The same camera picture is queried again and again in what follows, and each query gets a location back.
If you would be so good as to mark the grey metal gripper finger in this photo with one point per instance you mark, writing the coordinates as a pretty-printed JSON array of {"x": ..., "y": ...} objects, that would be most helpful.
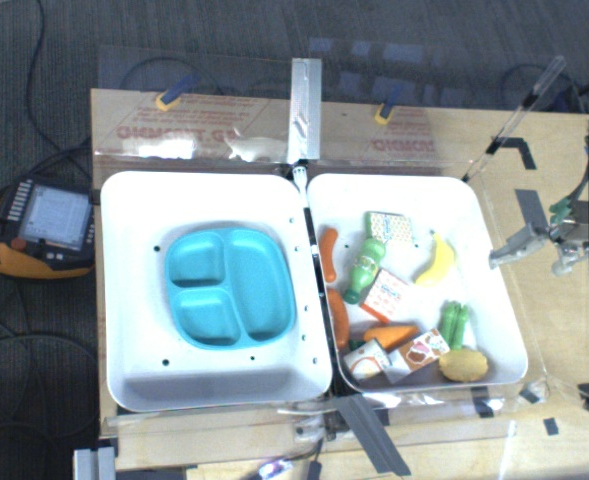
[
  {"x": 521, "y": 243},
  {"x": 569, "y": 263}
]

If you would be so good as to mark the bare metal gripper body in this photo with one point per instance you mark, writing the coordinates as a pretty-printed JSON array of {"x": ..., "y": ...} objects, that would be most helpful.
[{"x": 574, "y": 230}]

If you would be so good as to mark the white plastic tray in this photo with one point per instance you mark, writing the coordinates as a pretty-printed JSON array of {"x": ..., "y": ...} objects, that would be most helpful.
[
  {"x": 489, "y": 318},
  {"x": 134, "y": 268}
]

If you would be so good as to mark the yellow banana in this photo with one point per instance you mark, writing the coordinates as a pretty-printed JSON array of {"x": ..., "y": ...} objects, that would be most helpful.
[{"x": 441, "y": 263}]

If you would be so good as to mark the brown cardboard board red print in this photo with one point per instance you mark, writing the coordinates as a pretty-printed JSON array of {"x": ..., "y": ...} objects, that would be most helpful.
[{"x": 549, "y": 348}]

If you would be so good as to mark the green asparagus bunch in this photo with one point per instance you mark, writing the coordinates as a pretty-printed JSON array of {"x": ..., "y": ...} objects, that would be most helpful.
[{"x": 454, "y": 323}]

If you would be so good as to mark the green patterned carton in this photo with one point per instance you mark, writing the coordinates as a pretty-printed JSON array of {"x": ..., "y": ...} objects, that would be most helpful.
[{"x": 389, "y": 227}]

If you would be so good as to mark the orange and white carton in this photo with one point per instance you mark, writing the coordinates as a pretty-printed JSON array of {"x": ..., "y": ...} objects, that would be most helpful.
[{"x": 385, "y": 295}]

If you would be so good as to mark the brown and white carton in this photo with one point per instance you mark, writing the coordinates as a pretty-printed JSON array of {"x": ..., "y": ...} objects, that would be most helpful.
[{"x": 419, "y": 353}]

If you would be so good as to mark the green bottle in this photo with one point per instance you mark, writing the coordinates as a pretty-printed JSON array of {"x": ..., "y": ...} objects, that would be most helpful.
[{"x": 366, "y": 265}]

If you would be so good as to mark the orange carrot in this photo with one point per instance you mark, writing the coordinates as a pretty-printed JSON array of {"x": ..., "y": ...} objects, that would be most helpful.
[{"x": 391, "y": 335}]

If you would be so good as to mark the orange sausage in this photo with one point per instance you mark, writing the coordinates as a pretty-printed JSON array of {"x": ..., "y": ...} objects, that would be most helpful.
[
  {"x": 340, "y": 318},
  {"x": 328, "y": 255}
]

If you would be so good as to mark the white carton with orange print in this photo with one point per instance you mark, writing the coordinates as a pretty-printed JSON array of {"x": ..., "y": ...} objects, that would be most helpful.
[{"x": 366, "y": 362}]

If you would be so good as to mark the blue divided plate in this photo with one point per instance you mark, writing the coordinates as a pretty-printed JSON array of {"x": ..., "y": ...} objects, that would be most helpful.
[{"x": 254, "y": 288}]

